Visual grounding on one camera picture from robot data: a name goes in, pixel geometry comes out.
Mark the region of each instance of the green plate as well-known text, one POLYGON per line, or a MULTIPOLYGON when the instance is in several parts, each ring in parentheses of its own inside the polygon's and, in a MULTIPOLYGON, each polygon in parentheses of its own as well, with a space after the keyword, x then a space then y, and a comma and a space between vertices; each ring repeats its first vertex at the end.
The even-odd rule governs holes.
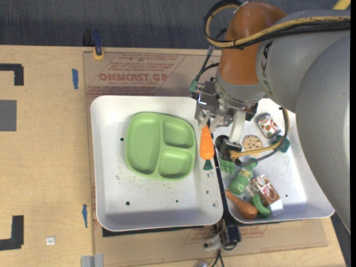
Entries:
POLYGON ((194 130, 180 118, 142 112, 128 125, 125 161, 141 176, 181 180, 193 170, 195 149, 194 130))

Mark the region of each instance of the wooden table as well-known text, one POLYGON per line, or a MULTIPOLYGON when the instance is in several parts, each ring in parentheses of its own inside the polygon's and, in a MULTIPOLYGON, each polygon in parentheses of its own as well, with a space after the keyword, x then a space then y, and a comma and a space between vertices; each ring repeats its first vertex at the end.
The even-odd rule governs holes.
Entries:
MULTIPOLYGON (((0 100, 17 100, 16 131, 0 132, 0 239, 11 237, 12 216, 24 217, 24 243, 20 249, 0 251, 1 266, 80 266, 82 255, 96 253, 84 51, 88 48, 0 46, 0 63, 24 67, 23 86, 14 86, 13 72, 0 71, 0 100), (72 69, 78 70, 78 89, 73 86, 72 69), (47 245, 49 236, 56 237, 55 245, 47 245)), ((328 246, 226 256, 225 266, 345 266, 331 220, 316 221, 322 223, 328 246)), ((153 266, 197 266, 199 262, 153 266)))

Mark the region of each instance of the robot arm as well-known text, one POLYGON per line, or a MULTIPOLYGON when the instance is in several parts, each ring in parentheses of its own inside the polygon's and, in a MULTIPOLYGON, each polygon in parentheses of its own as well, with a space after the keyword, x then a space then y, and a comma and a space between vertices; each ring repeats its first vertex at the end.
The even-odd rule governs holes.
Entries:
MULTIPOLYGON (((239 5, 233 0, 225 0, 221 8, 230 5, 238 10, 226 41, 212 39, 206 31, 210 43, 223 49, 216 77, 194 92, 196 119, 204 126, 211 118, 211 132, 233 123, 219 149, 223 159, 233 161, 228 152, 241 151, 243 124, 255 115, 261 98, 295 112, 305 158, 350 231, 350 12, 286 15, 268 3, 239 5)), ((217 9, 207 15, 208 25, 217 9)))

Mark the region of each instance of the can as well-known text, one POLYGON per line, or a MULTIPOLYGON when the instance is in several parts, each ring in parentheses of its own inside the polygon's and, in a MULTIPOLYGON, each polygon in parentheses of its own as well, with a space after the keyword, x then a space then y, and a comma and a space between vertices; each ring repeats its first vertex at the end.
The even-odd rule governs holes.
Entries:
POLYGON ((270 114, 266 114, 258 120, 258 126, 267 139, 271 139, 281 132, 277 123, 270 114))

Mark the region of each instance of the cookie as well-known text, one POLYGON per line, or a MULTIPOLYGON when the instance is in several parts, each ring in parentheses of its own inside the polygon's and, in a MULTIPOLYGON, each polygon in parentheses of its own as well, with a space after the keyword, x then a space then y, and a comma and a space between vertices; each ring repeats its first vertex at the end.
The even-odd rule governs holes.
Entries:
POLYGON ((262 149, 263 148, 263 144, 261 139, 259 139, 257 136, 254 135, 248 135, 244 137, 243 140, 243 147, 245 149, 245 151, 249 151, 249 150, 254 150, 254 149, 262 149))

